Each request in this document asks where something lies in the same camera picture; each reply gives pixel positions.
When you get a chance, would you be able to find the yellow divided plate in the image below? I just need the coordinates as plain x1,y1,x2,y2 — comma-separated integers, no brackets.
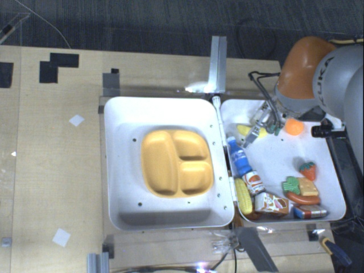
140,129,215,200

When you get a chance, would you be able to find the blue bottle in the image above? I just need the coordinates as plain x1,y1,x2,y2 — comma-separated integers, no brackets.
226,136,253,178

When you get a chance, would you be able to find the red sausage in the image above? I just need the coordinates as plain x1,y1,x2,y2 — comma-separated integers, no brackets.
285,191,321,205

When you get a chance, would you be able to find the white and brown carton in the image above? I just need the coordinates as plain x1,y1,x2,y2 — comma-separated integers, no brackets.
254,191,291,217

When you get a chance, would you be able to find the white plastic tray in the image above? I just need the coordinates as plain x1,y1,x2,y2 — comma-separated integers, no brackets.
103,96,235,231
220,98,348,224

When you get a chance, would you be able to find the green broccoli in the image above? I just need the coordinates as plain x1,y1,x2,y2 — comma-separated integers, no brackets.
282,176,301,196

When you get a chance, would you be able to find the blue and red can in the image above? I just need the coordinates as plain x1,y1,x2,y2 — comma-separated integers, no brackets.
293,204,328,220

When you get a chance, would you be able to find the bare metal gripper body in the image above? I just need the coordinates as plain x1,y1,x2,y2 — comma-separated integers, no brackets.
250,100,284,130

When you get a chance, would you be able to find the red strawberry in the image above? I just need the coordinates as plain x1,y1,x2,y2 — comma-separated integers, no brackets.
299,161,317,182

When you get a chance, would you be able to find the white bottle with orange label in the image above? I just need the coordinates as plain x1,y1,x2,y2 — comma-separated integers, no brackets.
241,170,266,197

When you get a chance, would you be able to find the yellow biscuit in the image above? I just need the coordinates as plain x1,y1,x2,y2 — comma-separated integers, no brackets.
298,177,320,197

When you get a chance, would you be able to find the yellow banana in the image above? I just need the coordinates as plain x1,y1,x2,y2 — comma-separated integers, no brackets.
236,123,270,139

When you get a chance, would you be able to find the orange ball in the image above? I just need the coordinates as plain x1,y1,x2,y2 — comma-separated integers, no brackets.
284,118,305,137

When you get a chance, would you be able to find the yellow corn cob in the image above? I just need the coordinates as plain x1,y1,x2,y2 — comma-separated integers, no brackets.
234,177,254,216

